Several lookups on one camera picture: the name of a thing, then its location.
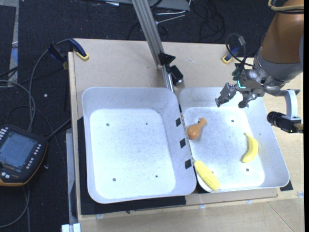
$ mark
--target black floor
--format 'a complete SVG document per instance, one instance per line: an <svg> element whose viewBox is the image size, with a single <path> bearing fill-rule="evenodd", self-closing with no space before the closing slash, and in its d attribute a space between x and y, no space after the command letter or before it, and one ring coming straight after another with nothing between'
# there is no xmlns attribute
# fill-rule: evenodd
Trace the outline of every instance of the black floor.
<svg viewBox="0 0 309 232"><path fill-rule="evenodd" d="M162 23L162 41L224 44L237 32L246 41L247 53L258 49L275 15L268 0L194 0L185 17ZM166 9L154 8L153 13ZM0 6L0 75L9 68L13 26L12 8ZM157 21L174 15L155 15ZM29 88L29 79L41 54L51 42L67 38L145 40L132 5L113 6L92 0L19 0L18 82ZM64 51L69 46L60 45ZM37 115L32 131L52 133L70 118L68 73L51 56L41 59L33 79L32 95ZM28 95L19 87L0 88L0 124L10 122L27 129ZM66 134L61 130L49 142L43 171L30 181L29 219L32 232L59 232L69 222L66 171ZM0 188L0 231L28 231L27 213L14 225L25 207L22 188Z"/></svg>

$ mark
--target yellow corn cob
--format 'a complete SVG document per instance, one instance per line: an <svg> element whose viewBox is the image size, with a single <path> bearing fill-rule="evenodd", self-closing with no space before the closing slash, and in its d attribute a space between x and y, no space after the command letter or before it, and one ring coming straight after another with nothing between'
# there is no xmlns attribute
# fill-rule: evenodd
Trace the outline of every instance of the yellow corn cob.
<svg viewBox="0 0 309 232"><path fill-rule="evenodd" d="M246 136L248 137L249 149L246 152L246 154L242 157L241 159L242 162L252 161L256 157L259 148L258 142L255 138L251 137L247 133Z"/></svg>
<svg viewBox="0 0 309 232"><path fill-rule="evenodd" d="M200 160L194 162L195 170L205 183L213 190L220 187L220 182L212 171Z"/></svg>

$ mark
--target black mat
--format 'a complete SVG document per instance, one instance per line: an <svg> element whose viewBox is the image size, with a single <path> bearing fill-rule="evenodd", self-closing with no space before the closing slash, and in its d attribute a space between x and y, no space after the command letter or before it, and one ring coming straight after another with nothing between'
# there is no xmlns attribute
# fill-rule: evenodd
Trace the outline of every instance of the black mat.
<svg viewBox="0 0 309 232"><path fill-rule="evenodd" d="M0 75L10 67L15 12L15 7L0 5ZM0 79L6 79L6 75L0 76Z"/></svg>
<svg viewBox="0 0 309 232"><path fill-rule="evenodd" d="M268 0L212 1L216 11L222 16L217 18L217 22L221 24L213 24L216 23L214 21L207 23L205 18L198 16L191 9L185 17L161 24L162 41L223 44L228 34L237 32L246 40L247 52L257 49L262 35L275 15L267 7ZM192 6L194 4L201 5L195 7L202 15L213 12L209 0L195 0ZM153 10L154 13L166 11L157 8ZM173 16L155 15L157 21L170 17ZM67 38L125 40L137 21L132 5L120 4L117 7L91 0L19 0L19 82L29 85L27 79L30 78L36 61L51 42ZM213 34L213 30L221 27L223 21L224 30ZM135 27L129 39L145 40L145 37L140 28ZM65 43L61 47L68 50ZM34 80L33 97L42 115L38 115L34 123L34 132L48 134L50 126L56 129L70 117L69 108L65 106L68 105L68 100L65 100L68 73L61 67L60 62L48 56L42 59L35 73L40 78ZM18 88L0 92L2 109L0 122L6 120L7 114L14 107L27 104L27 96ZM27 128L28 110L26 108L16 110L9 120L15 125ZM33 232L59 231L62 224L69 222L65 131L60 132L57 139L58 141L53 139L49 145L48 171L37 175L31 182L30 221ZM0 218L6 222L18 216L23 205L23 193L20 189L1 191ZM16 225L3 231L25 231L26 228L27 219L23 217Z"/></svg>
<svg viewBox="0 0 309 232"><path fill-rule="evenodd" d="M132 211L149 208L159 208L167 206L185 205L185 197L166 197L144 200L134 200L110 204L100 204L95 202L89 195L87 189L87 169L86 169L86 148L84 136L84 119L77 121L78 125L78 153L80 169L80 189L81 189L81 209L83 215L104 214L117 211Z"/></svg>

